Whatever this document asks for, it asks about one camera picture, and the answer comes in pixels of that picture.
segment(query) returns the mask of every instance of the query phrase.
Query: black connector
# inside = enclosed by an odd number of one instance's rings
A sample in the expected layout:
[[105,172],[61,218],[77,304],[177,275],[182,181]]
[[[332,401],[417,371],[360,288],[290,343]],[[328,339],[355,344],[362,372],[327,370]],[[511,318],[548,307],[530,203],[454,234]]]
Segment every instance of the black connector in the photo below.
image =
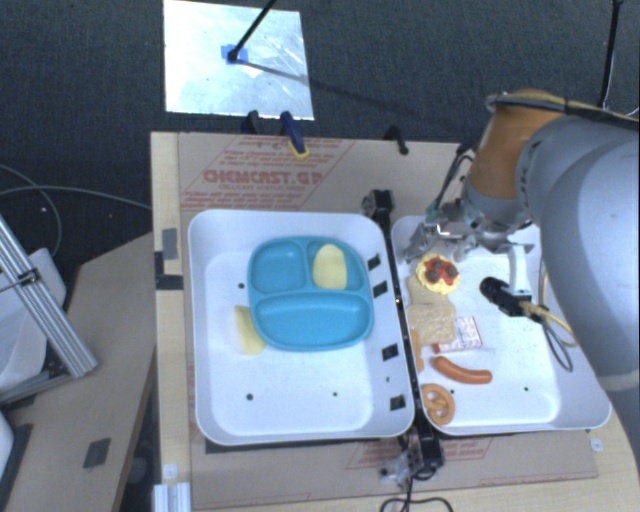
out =
[[521,302],[531,302],[531,295],[519,295],[515,297],[507,290],[509,285],[495,277],[487,277],[480,283],[480,293],[489,302],[498,306],[498,309],[509,316],[526,316]]

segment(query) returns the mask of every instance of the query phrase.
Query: cardboard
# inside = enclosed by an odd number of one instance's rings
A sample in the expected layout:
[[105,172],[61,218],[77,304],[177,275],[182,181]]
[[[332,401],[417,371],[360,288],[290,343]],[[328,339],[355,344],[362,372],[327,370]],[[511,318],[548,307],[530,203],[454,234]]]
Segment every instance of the cardboard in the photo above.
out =
[[[308,139],[296,160],[280,137],[179,134],[180,226],[194,510],[394,493],[379,467],[400,454],[396,439],[227,450],[207,443],[193,410],[193,355],[187,227],[207,208],[358,212],[373,189],[391,189],[392,221],[421,214],[438,193],[454,144]],[[594,478],[582,431],[450,439],[446,464],[416,490],[442,490]]]

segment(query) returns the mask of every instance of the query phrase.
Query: dark floor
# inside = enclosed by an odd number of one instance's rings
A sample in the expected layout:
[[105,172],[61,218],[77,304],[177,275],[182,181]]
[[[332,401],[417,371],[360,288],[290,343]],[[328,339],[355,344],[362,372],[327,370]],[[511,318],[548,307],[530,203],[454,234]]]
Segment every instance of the dark floor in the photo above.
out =
[[[409,140],[475,142],[490,93],[535,87],[590,103],[600,94],[609,0],[278,7],[301,13],[316,117],[301,123],[305,135],[377,139],[396,124]],[[638,106],[639,47],[640,0],[627,0],[614,110]],[[160,0],[4,0],[0,48],[0,164],[39,184],[149,204],[151,131],[239,131],[237,118],[165,112]],[[53,247],[50,206],[36,193],[1,195],[19,185],[0,168],[0,214],[27,250]],[[144,209],[51,194],[63,225],[55,261],[67,281],[78,265],[151,229]]]

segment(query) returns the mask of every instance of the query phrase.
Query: blue divided plate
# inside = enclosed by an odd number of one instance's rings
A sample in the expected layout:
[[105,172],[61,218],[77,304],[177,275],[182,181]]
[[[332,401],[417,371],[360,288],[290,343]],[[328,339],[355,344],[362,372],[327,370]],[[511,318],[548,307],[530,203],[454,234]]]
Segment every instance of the blue divided plate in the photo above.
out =
[[[344,290],[319,288],[313,261],[326,244],[339,247],[347,266]],[[249,261],[249,305],[256,331],[287,350],[332,350],[364,339],[373,324],[369,280],[348,245],[324,237],[288,237],[260,245]]]

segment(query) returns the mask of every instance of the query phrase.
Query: pretzel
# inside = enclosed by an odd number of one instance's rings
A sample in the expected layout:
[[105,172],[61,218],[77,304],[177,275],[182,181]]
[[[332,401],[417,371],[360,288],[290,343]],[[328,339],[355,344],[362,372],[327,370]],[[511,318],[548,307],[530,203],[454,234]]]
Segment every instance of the pretzel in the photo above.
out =
[[[435,398],[429,398],[430,393],[435,393]],[[422,403],[427,408],[429,419],[440,426],[450,423],[456,411],[451,393],[439,384],[422,386]]]

